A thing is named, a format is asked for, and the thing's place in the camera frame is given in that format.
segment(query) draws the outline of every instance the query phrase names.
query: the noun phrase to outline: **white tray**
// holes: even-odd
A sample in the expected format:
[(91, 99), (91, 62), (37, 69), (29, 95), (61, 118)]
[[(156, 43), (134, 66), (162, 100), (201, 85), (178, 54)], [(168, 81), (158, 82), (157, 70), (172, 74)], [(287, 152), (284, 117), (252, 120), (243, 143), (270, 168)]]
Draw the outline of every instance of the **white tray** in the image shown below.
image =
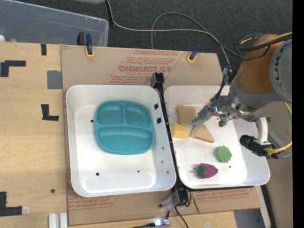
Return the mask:
[[(219, 86), (171, 86), (165, 90), (164, 98), (170, 127), (178, 122), (177, 105), (191, 105), (196, 114), (209, 104), (209, 100), (219, 90)], [(229, 87), (224, 87), (222, 94), (228, 94)], [(229, 121), (219, 127), (219, 120), (213, 116), (205, 122), (206, 127), (215, 139), (214, 143), (195, 138), (173, 138), (176, 162), (181, 181), (192, 189), (209, 189), (262, 185), (268, 182), (270, 172), (265, 157), (259, 157), (241, 146), (242, 135), (257, 137), (255, 123), (242, 119)], [(217, 160), (216, 149), (222, 145), (229, 148), (232, 158), (228, 163)], [(199, 178), (195, 168), (200, 163), (212, 164), (218, 173), (208, 179)]]
[[(71, 180), (76, 193), (97, 197), (173, 187), (176, 173), (162, 106), (154, 89), (139, 85), (75, 85), (69, 88), (66, 98)], [(97, 107), (110, 100), (133, 101), (150, 110), (155, 141), (149, 151), (118, 155), (98, 146), (91, 120)]]

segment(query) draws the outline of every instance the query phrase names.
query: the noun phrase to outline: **teal divided plate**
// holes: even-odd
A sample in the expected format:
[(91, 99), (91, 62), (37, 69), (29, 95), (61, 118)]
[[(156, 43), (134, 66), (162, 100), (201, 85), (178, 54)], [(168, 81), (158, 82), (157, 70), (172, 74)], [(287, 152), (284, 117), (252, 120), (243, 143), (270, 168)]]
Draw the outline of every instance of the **teal divided plate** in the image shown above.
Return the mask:
[(155, 133), (150, 111), (130, 101), (107, 101), (95, 114), (95, 135), (104, 151), (140, 154), (154, 145)]

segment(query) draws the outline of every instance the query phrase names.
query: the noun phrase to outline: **cardboard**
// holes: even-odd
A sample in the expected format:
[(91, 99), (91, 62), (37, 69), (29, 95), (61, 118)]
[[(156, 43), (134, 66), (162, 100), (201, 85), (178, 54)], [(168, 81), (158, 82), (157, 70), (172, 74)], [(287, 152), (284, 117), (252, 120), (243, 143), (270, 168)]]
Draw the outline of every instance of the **cardboard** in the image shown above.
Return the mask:
[[(167, 211), (158, 210), (157, 203), (167, 198), (170, 190), (97, 198), (80, 197), (74, 192), (70, 180), (66, 92), (74, 85), (147, 85), (154, 72), (164, 73), (164, 89), (172, 85), (219, 86), (222, 74), (218, 58), (216, 54), (198, 53), (196, 61), (189, 64), (186, 58), (190, 52), (184, 51), (95, 47), (94, 53), (94, 57), (87, 57), (83, 46), (61, 47), (69, 225), (165, 217)], [(222, 199), (208, 199), (208, 204), (212, 205), (205, 205), (204, 195), (195, 192), (190, 206), (181, 208), (180, 213), (190, 215), (260, 207), (254, 189), (247, 190), (253, 191), (245, 192), (245, 197), (240, 191), (240, 198), (235, 197), (239, 198), (239, 203), (231, 199), (229, 190), (225, 190)]]

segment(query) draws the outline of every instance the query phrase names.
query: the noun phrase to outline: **gray plastic container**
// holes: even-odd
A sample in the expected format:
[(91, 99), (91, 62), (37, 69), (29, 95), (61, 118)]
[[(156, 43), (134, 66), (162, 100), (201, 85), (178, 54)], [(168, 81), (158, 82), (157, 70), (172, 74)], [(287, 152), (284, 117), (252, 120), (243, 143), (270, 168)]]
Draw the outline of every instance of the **gray plastic container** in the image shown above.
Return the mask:
[(6, 41), (77, 45), (80, 32), (90, 33), (92, 45), (106, 47), (109, 23), (105, 19), (0, 0), (0, 35)]

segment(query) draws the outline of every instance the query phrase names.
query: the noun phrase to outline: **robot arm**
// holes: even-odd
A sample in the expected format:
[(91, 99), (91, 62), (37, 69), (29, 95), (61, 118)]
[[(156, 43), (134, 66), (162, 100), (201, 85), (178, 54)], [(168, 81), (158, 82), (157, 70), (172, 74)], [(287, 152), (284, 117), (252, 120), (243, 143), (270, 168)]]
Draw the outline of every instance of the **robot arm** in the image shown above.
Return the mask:
[(220, 127), (237, 118), (255, 122), (259, 136), (243, 135), (240, 143), (259, 156), (271, 155), (276, 151), (272, 151), (271, 143), (267, 141), (267, 118), (255, 112), (274, 101), (292, 103), (292, 33), (262, 35), (253, 46), (241, 48), (243, 42), (250, 39), (255, 37), (243, 38), (238, 44), (237, 49), (247, 51), (247, 54), (231, 83), (229, 94), (220, 95), (219, 90), (210, 100), (210, 106), (206, 105), (192, 123), (195, 127), (214, 114), (220, 118)]

